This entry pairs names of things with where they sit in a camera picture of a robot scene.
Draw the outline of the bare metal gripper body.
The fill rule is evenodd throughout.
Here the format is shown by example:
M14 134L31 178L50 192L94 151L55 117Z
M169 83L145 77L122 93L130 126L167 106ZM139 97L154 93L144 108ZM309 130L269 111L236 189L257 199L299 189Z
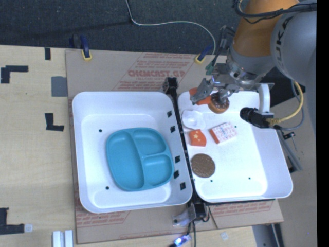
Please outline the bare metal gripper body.
M258 87L259 76L246 72L235 63L217 63L212 71L210 83L218 89L231 92L253 91Z

